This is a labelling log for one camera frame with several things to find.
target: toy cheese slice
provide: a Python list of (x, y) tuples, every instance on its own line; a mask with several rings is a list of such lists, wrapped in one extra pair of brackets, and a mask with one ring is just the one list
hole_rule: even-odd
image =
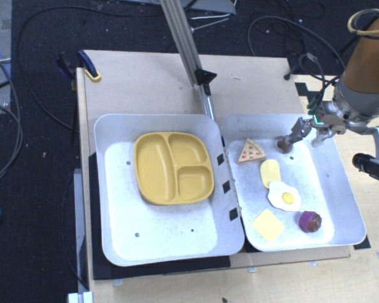
[(265, 158), (264, 149), (255, 141), (247, 138), (241, 151), (238, 163), (250, 162), (252, 160), (259, 160)]

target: black floor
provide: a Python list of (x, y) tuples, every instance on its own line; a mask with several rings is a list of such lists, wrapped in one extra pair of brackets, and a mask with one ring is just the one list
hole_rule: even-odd
[[(336, 75), (342, 72), (341, 61), (348, 61), (355, 44), (335, 56), (334, 51), (342, 52), (353, 38), (347, 21), (357, 11), (369, 8), (379, 8), (379, 0), (239, 0), (236, 16), (196, 30), (194, 38), (200, 54), (287, 57), (291, 66), (301, 54), (310, 52), (325, 74)], [(200, 15), (205, 13), (188, 11), (188, 17)], [(251, 29), (252, 53), (248, 29), (262, 16), (271, 18), (257, 20)], [(311, 30), (334, 50), (312, 33), (273, 16)], [(211, 20), (191, 20), (190, 24), (197, 27), (208, 22)], [(13, 0), (11, 71), (24, 140), (16, 162), (0, 181), (3, 303), (64, 302), (68, 293), (77, 291), (63, 247), (64, 236), (67, 255), (75, 262), (73, 187), (67, 187), (80, 162), (78, 134), (73, 132), (76, 95), (58, 70), (56, 58), (65, 52), (77, 66), (80, 49), (176, 52), (158, 6), (99, 0)], [(15, 121), (0, 116), (0, 168), (10, 158), (15, 138)]]

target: egg white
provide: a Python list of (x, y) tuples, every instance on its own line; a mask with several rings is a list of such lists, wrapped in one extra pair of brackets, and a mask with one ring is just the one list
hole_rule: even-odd
[[(270, 200), (272, 206), (284, 210), (284, 211), (299, 211), (302, 205), (302, 200), (299, 195), (299, 191), (292, 187), (288, 186), (281, 181), (271, 181), (269, 184), (269, 193), (268, 200)], [(288, 192), (293, 195), (293, 203), (287, 204), (282, 199), (282, 194)]]

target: fried egg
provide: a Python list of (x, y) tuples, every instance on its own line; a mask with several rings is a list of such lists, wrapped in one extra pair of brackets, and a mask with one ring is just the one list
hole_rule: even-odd
[(268, 200), (272, 206), (284, 211), (299, 211), (301, 197), (297, 189), (284, 182), (271, 181), (269, 184)]

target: purple toy food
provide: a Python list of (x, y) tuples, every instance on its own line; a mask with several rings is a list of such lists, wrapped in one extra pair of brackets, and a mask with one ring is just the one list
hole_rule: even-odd
[(303, 211), (299, 219), (299, 226), (305, 232), (315, 232), (322, 225), (322, 218), (316, 212)]

